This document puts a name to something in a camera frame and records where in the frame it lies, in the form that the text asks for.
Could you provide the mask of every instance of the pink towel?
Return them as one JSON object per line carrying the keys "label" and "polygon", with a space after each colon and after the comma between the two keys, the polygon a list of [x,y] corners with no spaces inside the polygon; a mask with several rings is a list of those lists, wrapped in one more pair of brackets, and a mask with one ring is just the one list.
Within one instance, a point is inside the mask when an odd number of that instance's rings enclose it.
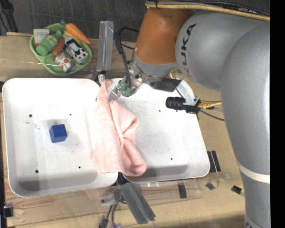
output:
{"label": "pink towel", "polygon": [[126,176],[140,176],[147,166],[135,147],[138,120],[123,105],[107,101],[107,88],[113,83],[105,80],[97,97],[95,110],[96,146],[92,161],[99,172],[122,172]]}

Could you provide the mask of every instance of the toy bottle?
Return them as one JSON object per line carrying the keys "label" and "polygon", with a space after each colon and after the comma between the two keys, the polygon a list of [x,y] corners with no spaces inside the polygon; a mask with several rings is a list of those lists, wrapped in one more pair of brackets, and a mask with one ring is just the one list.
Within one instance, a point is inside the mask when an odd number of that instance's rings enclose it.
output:
{"label": "toy bottle", "polygon": [[62,29],[58,29],[55,34],[47,36],[36,48],[37,53],[40,56],[45,57],[47,54],[53,51],[58,44],[58,39],[64,34]]}

